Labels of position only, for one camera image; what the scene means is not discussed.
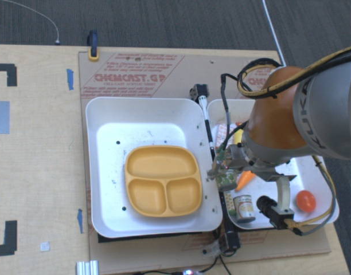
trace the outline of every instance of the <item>black tape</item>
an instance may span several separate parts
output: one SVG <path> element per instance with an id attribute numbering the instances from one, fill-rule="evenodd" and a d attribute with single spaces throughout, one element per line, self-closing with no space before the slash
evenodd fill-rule
<path id="1" fill-rule="evenodd" d="M 0 71 L 5 71 L 7 73 L 7 86 L 16 87 L 17 86 L 17 72 L 15 64 L 0 63 Z"/>
<path id="2" fill-rule="evenodd" d="M 0 245 L 0 256 L 10 256 L 17 250 L 17 221 L 5 221 L 5 239 Z"/>

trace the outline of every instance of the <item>gray carpet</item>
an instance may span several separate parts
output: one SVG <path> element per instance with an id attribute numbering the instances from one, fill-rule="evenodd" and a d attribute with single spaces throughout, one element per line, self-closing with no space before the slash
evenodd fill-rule
<path id="1" fill-rule="evenodd" d="M 262 0 L 11 0 L 49 17 L 62 45 L 279 50 Z M 265 0 L 282 59 L 306 67 L 351 46 L 351 0 Z M 0 44 L 54 45 L 54 25 L 0 1 Z M 340 205 L 335 227 L 351 272 L 351 161 L 325 159 Z"/>

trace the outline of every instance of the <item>white cable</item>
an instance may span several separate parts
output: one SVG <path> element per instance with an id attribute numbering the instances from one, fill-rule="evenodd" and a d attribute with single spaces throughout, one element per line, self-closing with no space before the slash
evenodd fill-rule
<path id="1" fill-rule="evenodd" d="M 286 66 L 283 53 L 281 52 L 281 49 L 280 49 L 280 45 L 279 45 L 278 38 L 276 37 L 276 34 L 275 34 L 274 26 L 272 25 L 272 22 L 271 22 L 271 20 L 270 20 L 270 15 L 269 15 L 269 13 L 268 13 L 265 0 L 262 0 L 262 4 L 263 4 L 263 8 L 265 9 L 265 13 L 266 13 L 266 16 L 267 16 L 267 19 L 268 19 L 268 23 L 270 24 L 270 28 L 271 28 L 271 31 L 272 31 L 272 35 L 274 36 L 274 40 L 275 40 L 276 47 L 278 48 L 278 53 L 279 53 L 279 56 L 280 56 L 281 64 L 282 64 L 283 66 Z"/>
<path id="2" fill-rule="evenodd" d="M 56 28 L 56 31 L 57 31 L 57 40 L 56 40 L 56 44 L 60 44 L 60 32 L 59 32 L 59 29 L 58 29 L 58 27 L 56 26 L 56 24 L 55 24 L 48 16 L 44 15 L 43 13 L 40 13 L 40 12 L 37 11 L 37 10 L 34 10 L 34 9 L 30 8 L 30 7 L 27 7 L 27 6 L 23 5 L 23 4 L 20 4 L 20 3 L 17 3 L 17 2 L 11 1 L 11 0 L 0 0 L 0 1 L 4 1 L 4 2 L 16 4 L 16 5 L 18 5 L 18 6 L 27 8 L 27 9 L 29 9 L 29 10 L 31 10 L 31 11 L 33 11 L 33 12 L 35 12 L 35 13 L 41 15 L 41 16 L 43 16 L 44 18 L 48 19 L 48 20 L 54 25 L 54 27 Z"/>

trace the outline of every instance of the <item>toy tomato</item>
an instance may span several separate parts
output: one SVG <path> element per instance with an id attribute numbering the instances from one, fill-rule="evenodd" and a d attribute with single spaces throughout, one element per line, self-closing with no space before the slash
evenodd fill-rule
<path id="1" fill-rule="evenodd" d="M 295 197 L 298 208 L 303 212 L 312 212 L 315 209 L 316 201 L 314 195 L 308 190 L 301 190 Z"/>

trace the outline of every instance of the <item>blue tape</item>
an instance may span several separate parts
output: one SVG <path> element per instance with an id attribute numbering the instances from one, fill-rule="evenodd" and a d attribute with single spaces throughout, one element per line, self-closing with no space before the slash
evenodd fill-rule
<path id="1" fill-rule="evenodd" d="M 10 102 L 0 101 L 0 133 L 10 133 Z"/>
<path id="2" fill-rule="evenodd" d="M 80 233 L 83 233 L 83 211 L 82 211 L 82 209 L 79 209 L 77 211 L 77 221 L 78 221 L 79 226 L 80 226 Z"/>
<path id="3" fill-rule="evenodd" d="M 71 69 L 67 69 L 67 83 L 68 89 L 73 90 L 73 71 Z"/>

